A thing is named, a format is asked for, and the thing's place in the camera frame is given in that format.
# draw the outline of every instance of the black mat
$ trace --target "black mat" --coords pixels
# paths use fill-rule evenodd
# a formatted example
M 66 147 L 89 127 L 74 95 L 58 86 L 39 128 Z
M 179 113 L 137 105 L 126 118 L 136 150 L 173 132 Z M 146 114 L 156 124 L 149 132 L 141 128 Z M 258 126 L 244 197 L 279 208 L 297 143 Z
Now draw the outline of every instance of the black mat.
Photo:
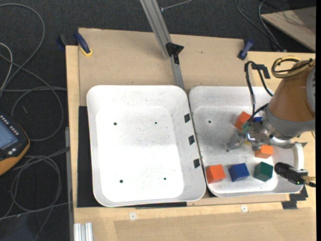
M 91 155 L 90 155 L 90 138 L 88 126 L 87 107 L 79 107 L 79 145 L 78 145 L 78 193 L 77 207 L 96 207 L 100 205 L 94 194 L 92 186 L 92 170 L 91 170 Z M 125 207 L 182 207 L 187 206 L 186 202 L 177 203 L 157 203 L 157 204 L 142 204 L 138 206 Z

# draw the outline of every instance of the empty white tray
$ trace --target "empty white tray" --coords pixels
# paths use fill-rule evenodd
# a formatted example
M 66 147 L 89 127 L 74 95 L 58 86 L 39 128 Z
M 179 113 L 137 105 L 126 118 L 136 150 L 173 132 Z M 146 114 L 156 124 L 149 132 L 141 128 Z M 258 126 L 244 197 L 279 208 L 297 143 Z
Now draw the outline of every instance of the empty white tray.
M 93 191 L 104 206 L 194 201 L 206 189 L 186 93 L 99 85 L 87 94 Z
M 253 87 L 256 97 L 256 108 L 269 103 L 271 97 L 263 87 Z M 237 116 L 245 111 L 252 114 L 252 104 L 248 87 L 212 87 L 198 86 L 189 93 L 191 111 L 197 133 L 197 140 L 205 169 L 211 165 L 222 164 L 226 178 L 221 182 L 208 184 L 210 191 L 220 197 L 295 193 L 302 185 L 290 183 L 274 171 L 272 178 L 266 182 L 253 177 L 254 168 L 260 162 L 274 166 L 284 162 L 303 167 L 303 152 L 296 154 L 292 149 L 274 146 L 274 154 L 268 159 L 254 156 L 251 146 L 242 144 L 226 152 L 224 144 L 237 130 L 234 127 Z M 242 181 L 232 182 L 228 169 L 239 163 L 246 163 L 250 176 Z

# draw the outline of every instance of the white cable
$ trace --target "white cable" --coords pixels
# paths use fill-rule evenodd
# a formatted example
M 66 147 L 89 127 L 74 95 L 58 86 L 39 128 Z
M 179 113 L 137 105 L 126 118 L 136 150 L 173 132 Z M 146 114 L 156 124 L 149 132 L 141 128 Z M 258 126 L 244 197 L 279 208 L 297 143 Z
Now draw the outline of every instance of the white cable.
M 9 51 L 9 53 L 10 53 L 10 60 L 13 61 L 13 56 L 12 56 L 12 52 L 11 52 L 10 48 L 9 48 L 7 45 L 5 45 L 4 43 L 1 43 L 1 42 L 0 42 L 0 45 L 4 46 L 4 47 Z M 0 87 L 0 91 L 3 89 L 6 81 L 8 80 L 8 78 L 9 78 L 9 76 L 10 76 L 10 73 L 11 73 L 11 70 L 12 70 L 12 63 L 10 64 L 10 68 L 9 68 L 8 74 L 7 74 L 7 76 L 6 76 L 6 79 L 4 80 L 2 86 Z

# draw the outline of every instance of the orange block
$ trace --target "orange block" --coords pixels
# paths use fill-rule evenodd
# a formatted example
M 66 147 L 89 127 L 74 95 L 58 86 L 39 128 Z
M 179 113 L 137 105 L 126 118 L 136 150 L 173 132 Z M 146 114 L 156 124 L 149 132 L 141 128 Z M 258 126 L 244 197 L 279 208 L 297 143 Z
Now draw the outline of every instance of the orange block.
M 206 169 L 206 178 L 209 184 L 225 179 L 226 176 L 222 164 L 208 167 Z
M 255 151 L 255 157 L 267 159 L 273 155 L 273 146 L 263 145 L 261 149 Z
M 234 126 L 237 127 L 238 129 L 242 129 L 242 125 L 244 123 L 246 123 L 249 119 L 250 119 L 251 115 L 246 113 L 246 112 L 242 112 L 237 118 L 236 121 L 234 123 Z

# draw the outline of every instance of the wooden table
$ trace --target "wooden table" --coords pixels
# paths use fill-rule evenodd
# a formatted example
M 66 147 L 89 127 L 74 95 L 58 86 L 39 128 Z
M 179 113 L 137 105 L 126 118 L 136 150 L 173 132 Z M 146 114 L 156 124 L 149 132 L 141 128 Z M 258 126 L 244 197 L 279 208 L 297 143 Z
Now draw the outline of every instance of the wooden table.
M 164 63 L 164 59 L 158 55 L 157 50 L 150 46 L 154 42 L 152 33 L 122 32 L 105 30 L 103 35 L 93 35 L 89 30 L 82 33 L 89 46 L 94 51 L 92 55 L 89 77 L 100 79 L 97 76 L 102 68 L 110 65 L 100 65 L 99 61 L 104 61 L 109 56 L 113 62 L 117 57 L 125 57 L 127 60 L 121 65 L 114 65 L 109 68 L 109 79 L 103 83 L 118 84 L 173 84 L 170 63 Z M 126 37 L 119 46 L 111 42 L 112 37 L 119 35 Z M 98 50 L 94 38 L 102 37 L 109 40 L 105 43 L 105 51 Z M 194 85 L 224 85 L 224 79 L 237 78 L 233 71 L 238 71 L 244 79 L 236 79 L 234 85 L 246 85 L 244 72 L 244 61 L 238 59 L 237 52 L 242 49 L 243 41 L 231 39 L 218 39 L 209 37 L 191 37 L 182 35 L 171 35 L 174 43 L 186 45 L 186 54 L 184 50 L 180 60 L 182 62 L 182 74 L 186 88 Z M 123 47 L 129 47 L 127 53 L 120 54 Z M 151 56 L 144 57 L 147 63 L 141 64 L 141 74 L 149 74 L 151 65 L 159 66 L 166 72 L 165 79 L 138 77 L 139 70 L 132 69 L 131 64 L 137 59 L 133 58 L 137 54 L 137 47 L 144 50 L 146 47 L 152 53 Z M 285 53 L 269 52 L 249 52 L 248 59 L 258 64 L 265 64 L 270 68 L 275 59 L 285 56 Z M 315 58 L 315 54 L 294 54 L 302 59 Z M 193 62 L 200 64 L 202 67 L 196 68 Z M 315 206 L 315 189 L 306 187 L 309 198 L 306 201 L 298 201 L 295 210 L 284 210 L 281 201 L 289 200 L 288 194 L 276 195 L 258 195 L 234 198 L 210 198 L 205 196 L 199 201 L 189 203 L 187 207 L 175 208 L 105 208 L 89 207 L 77 208 L 77 156 L 78 156 L 78 107 L 85 105 L 82 97 L 88 85 L 94 85 L 96 81 L 87 79 L 90 84 L 83 84 L 81 81 L 84 67 L 89 60 L 83 54 L 79 53 L 77 46 L 66 47 L 66 65 L 67 65 L 67 82 L 68 82 L 68 107 L 69 107 L 69 127 L 70 127 L 70 148 L 71 148 L 71 169 L 72 169 L 72 191 L 73 191 L 73 208 L 75 223 L 93 223 L 94 240 L 249 240 L 260 236 L 260 240 L 316 240 L 316 206 Z M 117 73 L 119 68 L 125 70 L 131 75 L 126 78 L 122 73 Z M 261 85 L 259 76 L 256 72 L 251 76 L 253 85 Z M 271 78 L 266 81 L 268 87 L 272 90 L 278 85 L 278 79 Z M 305 133 L 301 136 L 301 142 L 307 141 L 308 145 L 304 148 L 305 167 L 309 170 L 310 175 L 315 175 L 315 140 L 311 133 Z M 246 205 L 247 212 L 241 212 L 241 206 Z M 136 220 L 130 220 L 129 214 L 135 212 Z

